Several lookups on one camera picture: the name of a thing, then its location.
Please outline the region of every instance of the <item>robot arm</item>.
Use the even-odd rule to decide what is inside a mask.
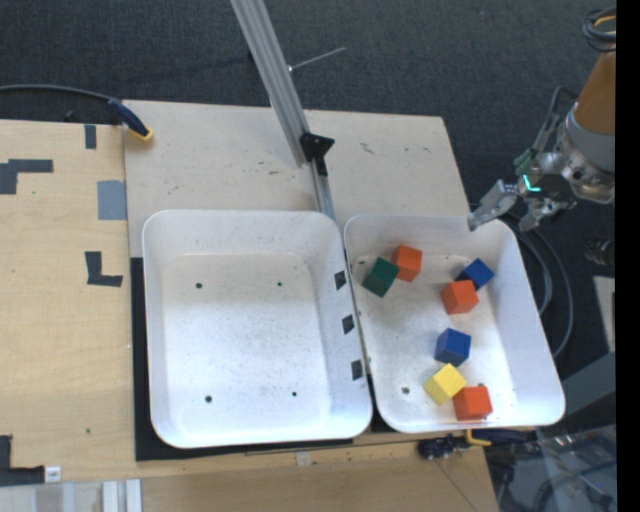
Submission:
[[[585,17],[583,33],[600,56],[580,95],[576,98],[567,89],[556,88],[536,140],[514,161],[516,182],[496,182],[469,214],[471,230],[506,213],[518,198],[527,204],[521,231],[573,208],[578,199],[615,203],[616,36],[615,32],[596,29],[615,19],[615,8],[593,11]],[[564,118],[556,112],[560,94],[574,100]],[[546,150],[553,136],[555,143]]]

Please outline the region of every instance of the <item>dark green block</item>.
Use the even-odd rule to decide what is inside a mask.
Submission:
[[[384,297],[385,293],[391,288],[399,271],[400,268],[398,266],[378,258],[367,277],[362,281],[362,286],[376,295]]]

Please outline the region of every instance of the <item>empty white tray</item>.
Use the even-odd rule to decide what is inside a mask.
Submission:
[[[142,233],[151,420],[179,448],[348,439],[371,420],[337,225],[165,210]]]
[[[377,257],[398,244],[423,251],[422,271],[395,280],[381,298],[361,283]],[[345,226],[356,304],[376,404],[405,433],[555,423],[565,400],[538,316],[517,239],[501,221],[471,232],[465,217],[361,215]],[[475,258],[495,275],[469,313],[448,315],[440,291]],[[451,400],[438,406],[422,385],[443,366],[434,359],[446,328],[471,335],[469,359],[458,371],[469,386],[488,386],[493,413],[459,422]]]

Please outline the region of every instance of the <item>green light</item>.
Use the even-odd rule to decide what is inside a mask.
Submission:
[[[529,176],[527,176],[526,174],[522,175],[522,179],[524,180],[524,186],[527,187],[527,190],[529,192],[542,192],[542,189],[540,187],[531,186],[531,183],[529,183]]]

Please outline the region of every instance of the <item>cube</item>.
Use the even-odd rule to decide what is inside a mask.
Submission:
[[[384,297],[389,288],[391,288],[399,271],[400,269],[393,263],[378,258],[364,281],[362,281],[362,286],[379,297]]]
[[[442,405],[447,400],[451,400],[466,385],[467,381],[460,372],[451,363],[447,363],[422,387],[438,405]]]
[[[458,274],[455,281],[473,281],[476,290],[482,288],[494,276],[493,271],[487,267],[480,258],[476,258]]]
[[[450,315],[468,313],[479,302],[476,287],[470,279],[450,282],[442,289],[440,297]]]
[[[493,412],[489,390],[485,386],[465,387],[453,397],[458,421],[481,420]]]
[[[469,358],[471,336],[455,329],[445,329],[436,343],[435,359],[456,368]]]
[[[391,263],[400,268],[397,276],[398,279],[411,282],[420,273],[422,251],[409,247],[408,245],[400,244],[396,247],[396,250],[393,251]]]

